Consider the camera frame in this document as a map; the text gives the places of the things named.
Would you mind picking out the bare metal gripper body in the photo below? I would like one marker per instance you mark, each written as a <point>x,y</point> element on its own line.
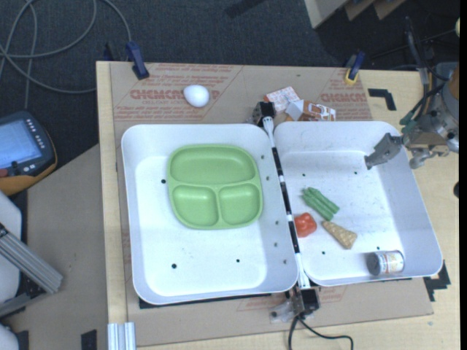
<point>434,137</point>

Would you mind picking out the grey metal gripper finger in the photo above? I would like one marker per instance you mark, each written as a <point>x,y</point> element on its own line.
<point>379,158</point>
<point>389,140</point>

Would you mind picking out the white plastic tray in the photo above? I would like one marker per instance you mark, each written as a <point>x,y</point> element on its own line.
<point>204,261</point>
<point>365,210</point>

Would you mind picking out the green asparagus bundle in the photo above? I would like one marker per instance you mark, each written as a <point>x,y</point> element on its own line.
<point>321,203</point>

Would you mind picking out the orange and white carton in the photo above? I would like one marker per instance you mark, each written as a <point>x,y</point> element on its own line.
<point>313,111</point>

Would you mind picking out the yellow waffle cone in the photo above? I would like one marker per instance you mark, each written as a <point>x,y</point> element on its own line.
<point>341,234</point>

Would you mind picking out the thin black and white rod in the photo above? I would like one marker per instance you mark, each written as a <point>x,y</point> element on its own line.
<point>281,181</point>

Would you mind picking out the red bell pepper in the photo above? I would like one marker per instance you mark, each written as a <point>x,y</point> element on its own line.
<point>304,225</point>

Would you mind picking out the small white and orange can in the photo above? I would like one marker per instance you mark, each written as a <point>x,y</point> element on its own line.
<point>388,262</point>

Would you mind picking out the orange and white packet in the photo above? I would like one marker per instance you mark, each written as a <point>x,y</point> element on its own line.
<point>281,96</point>

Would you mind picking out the green divided plate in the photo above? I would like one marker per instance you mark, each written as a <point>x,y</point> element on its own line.
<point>215,188</point>

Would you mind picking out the white egg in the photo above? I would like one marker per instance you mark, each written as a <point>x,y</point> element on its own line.
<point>196,95</point>

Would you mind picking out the brown cardboard board red print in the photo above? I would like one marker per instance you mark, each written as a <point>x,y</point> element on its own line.
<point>226,319</point>

